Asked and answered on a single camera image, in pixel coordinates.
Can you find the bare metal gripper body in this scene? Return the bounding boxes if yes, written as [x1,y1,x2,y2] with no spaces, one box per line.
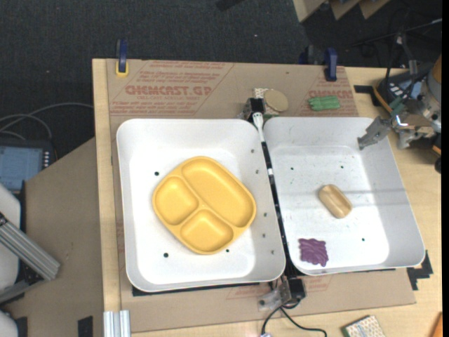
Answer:
[389,112,441,136]

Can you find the tan round biscuit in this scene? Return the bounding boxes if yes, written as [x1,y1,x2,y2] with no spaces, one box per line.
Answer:
[263,88,290,112]

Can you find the white patterned packet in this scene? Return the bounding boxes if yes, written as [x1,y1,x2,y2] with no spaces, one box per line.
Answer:
[253,87,282,117]

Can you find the thin black and white rod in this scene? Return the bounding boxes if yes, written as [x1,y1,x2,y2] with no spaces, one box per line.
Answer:
[253,112,294,281]

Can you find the white plastic tray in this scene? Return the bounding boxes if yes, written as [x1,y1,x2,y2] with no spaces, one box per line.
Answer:
[262,116,427,277]
[116,118,287,293]

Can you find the green-edged patterned packet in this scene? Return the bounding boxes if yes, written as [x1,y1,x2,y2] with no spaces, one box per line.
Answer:
[341,315,382,337]

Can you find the yellow divided plate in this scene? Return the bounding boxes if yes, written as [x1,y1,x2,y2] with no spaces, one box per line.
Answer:
[152,155,258,256]

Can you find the brown cardboard board red print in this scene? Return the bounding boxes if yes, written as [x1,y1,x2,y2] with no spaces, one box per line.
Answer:
[105,58,427,333]

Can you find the green toy vegetable bundle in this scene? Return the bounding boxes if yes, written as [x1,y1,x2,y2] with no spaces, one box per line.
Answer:
[307,95,341,112]

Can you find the tan toy bread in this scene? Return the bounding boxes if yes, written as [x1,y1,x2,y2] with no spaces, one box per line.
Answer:
[317,183,354,220]

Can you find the purple toy grapes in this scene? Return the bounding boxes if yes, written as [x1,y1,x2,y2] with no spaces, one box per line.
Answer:
[297,237,330,268]

